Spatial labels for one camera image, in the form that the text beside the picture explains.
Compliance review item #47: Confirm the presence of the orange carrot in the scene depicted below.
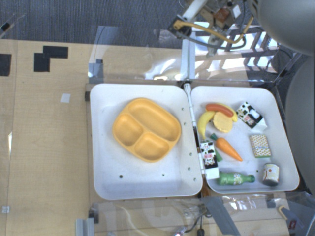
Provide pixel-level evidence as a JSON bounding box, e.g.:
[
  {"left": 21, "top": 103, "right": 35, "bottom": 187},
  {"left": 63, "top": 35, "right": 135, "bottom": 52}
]
[{"left": 209, "top": 133, "right": 244, "bottom": 163}]

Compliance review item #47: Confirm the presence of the red sausage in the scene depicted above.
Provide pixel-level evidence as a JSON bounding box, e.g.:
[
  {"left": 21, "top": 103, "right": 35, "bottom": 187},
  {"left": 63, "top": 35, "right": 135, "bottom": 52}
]
[{"left": 205, "top": 103, "right": 235, "bottom": 118}]

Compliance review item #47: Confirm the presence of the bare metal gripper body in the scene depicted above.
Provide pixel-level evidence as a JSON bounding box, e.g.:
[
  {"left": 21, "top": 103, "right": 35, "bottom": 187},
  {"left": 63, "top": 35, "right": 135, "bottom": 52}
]
[{"left": 208, "top": 0, "right": 248, "bottom": 28}]

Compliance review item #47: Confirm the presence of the green bottle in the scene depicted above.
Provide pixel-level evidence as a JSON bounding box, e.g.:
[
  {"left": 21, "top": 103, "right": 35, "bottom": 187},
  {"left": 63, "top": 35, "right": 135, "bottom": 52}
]
[{"left": 216, "top": 172, "right": 256, "bottom": 186}]

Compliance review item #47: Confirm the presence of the white plastic tray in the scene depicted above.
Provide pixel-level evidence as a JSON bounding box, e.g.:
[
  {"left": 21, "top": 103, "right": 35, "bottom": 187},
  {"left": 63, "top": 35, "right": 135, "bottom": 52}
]
[
  {"left": 89, "top": 83, "right": 204, "bottom": 201},
  {"left": 190, "top": 85, "right": 301, "bottom": 195}
]

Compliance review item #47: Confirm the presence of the cow print milk carton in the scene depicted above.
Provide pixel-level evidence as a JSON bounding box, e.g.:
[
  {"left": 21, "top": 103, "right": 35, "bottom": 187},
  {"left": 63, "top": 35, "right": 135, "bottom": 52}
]
[
  {"left": 199, "top": 139, "right": 223, "bottom": 180},
  {"left": 235, "top": 101, "right": 268, "bottom": 130}
]

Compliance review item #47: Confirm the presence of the yellow patterned packet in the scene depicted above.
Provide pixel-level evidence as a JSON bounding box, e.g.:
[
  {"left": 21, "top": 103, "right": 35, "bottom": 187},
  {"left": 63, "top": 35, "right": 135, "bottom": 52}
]
[{"left": 249, "top": 134, "right": 273, "bottom": 159}]

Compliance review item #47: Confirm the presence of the white and orange can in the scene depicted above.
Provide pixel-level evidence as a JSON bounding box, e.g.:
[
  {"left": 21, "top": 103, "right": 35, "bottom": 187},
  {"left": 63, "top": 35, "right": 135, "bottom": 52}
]
[{"left": 262, "top": 162, "right": 280, "bottom": 187}]

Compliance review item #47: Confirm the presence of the yellow round biscuit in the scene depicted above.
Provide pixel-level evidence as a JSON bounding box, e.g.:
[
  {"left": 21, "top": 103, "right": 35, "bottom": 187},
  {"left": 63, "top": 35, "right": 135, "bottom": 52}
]
[{"left": 212, "top": 111, "right": 234, "bottom": 133}]

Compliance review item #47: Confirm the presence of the yellow banana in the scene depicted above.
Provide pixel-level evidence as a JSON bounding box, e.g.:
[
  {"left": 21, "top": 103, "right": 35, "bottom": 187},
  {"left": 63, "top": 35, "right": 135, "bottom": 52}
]
[{"left": 197, "top": 104, "right": 239, "bottom": 141}]

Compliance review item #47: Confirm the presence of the yellow divided plate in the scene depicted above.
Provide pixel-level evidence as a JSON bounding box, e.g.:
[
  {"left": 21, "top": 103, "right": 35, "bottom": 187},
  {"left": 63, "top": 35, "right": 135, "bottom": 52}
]
[{"left": 112, "top": 97, "right": 183, "bottom": 164}]

